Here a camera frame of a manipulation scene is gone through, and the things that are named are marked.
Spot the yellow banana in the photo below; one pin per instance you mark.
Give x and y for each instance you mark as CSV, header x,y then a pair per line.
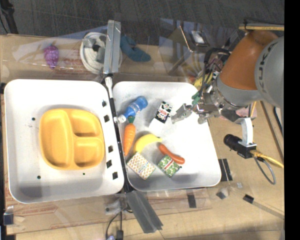
x,y
145,141

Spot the orange patterned carton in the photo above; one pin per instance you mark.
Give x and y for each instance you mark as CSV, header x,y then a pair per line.
x,y
140,166

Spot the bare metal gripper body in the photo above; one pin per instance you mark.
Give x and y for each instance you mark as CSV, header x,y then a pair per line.
x,y
210,107

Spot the purple grapes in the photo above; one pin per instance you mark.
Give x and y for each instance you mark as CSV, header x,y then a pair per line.
x,y
51,55

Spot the yellow divided plate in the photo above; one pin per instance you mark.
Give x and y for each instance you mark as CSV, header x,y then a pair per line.
x,y
57,139

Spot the orange sausage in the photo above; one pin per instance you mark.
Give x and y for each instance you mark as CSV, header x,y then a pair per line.
x,y
172,155

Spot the teal soft toy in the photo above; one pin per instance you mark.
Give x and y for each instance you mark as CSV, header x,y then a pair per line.
x,y
136,52

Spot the black cylinder on white bracket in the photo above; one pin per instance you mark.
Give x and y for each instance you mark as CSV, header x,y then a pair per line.
x,y
240,144

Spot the green carton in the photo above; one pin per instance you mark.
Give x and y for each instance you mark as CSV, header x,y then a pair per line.
x,y
168,166

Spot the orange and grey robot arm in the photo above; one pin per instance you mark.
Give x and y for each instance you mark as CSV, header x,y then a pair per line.
x,y
242,64

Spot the white plastic tray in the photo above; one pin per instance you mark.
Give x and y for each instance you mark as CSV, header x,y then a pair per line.
x,y
22,139
190,146

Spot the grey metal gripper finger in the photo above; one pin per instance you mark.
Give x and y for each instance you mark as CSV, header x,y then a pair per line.
x,y
181,112
203,119

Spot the blue plastic bottle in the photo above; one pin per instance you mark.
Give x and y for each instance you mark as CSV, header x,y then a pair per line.
x,y
136,106

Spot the orange carrot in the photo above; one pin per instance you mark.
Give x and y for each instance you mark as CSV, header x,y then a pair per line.
x,y
129,136

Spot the black and white carton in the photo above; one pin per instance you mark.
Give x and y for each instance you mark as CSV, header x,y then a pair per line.
x,y
162,114

